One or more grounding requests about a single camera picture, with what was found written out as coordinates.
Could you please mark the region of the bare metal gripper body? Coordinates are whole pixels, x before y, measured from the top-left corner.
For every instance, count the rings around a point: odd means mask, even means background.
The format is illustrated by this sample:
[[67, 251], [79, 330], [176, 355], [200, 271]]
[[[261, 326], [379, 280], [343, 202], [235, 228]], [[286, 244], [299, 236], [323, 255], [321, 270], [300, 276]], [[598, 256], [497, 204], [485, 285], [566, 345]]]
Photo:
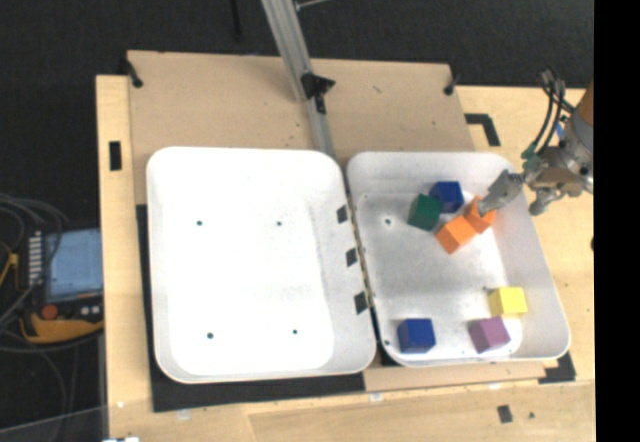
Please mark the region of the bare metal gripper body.
[[535, 193], [531, 215], [542, 215], [565, 197], [593, 193], [593, 155], [581, 144], [558, 144], [534, 153], [523, 163], [524, 180]]

